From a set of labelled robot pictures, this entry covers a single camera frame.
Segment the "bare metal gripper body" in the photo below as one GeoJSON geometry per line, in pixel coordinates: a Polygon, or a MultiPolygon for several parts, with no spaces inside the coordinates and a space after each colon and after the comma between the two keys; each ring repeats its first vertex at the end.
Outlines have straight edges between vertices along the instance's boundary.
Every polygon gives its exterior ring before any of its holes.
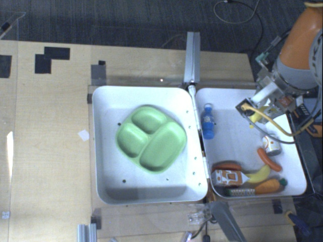
{"type": "Polygon", "coordinates": [[[256,108],[267,106],[264,110],[267,116],[293,112],[297,107],[298,97],[306,93],[305,90],[291,86],[278,71],[270,72],[267,67],[258,72],[256,83],[256,108]]]}

